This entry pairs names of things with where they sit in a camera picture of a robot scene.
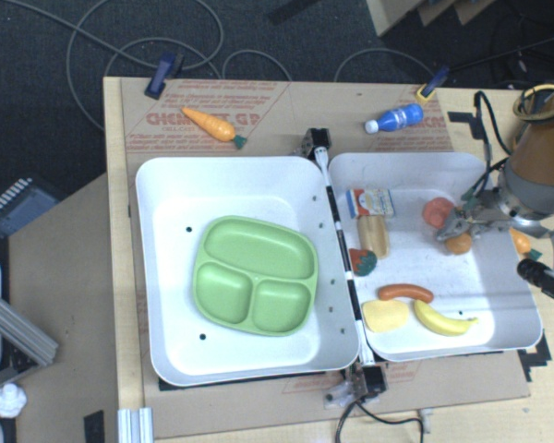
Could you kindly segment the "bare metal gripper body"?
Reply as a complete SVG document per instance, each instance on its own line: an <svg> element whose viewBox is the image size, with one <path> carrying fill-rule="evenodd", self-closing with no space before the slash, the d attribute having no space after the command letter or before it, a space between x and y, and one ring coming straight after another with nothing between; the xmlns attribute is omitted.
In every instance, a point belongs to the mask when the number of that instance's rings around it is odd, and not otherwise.
<svg viewBox="0 0 554 443"><path fill-rule="evenodd" d="M542 225L550 213L533 210L509 190L484 190L461 207L459 218L477 233L511 228L537 239L551 238L554 228Z"/></svg>

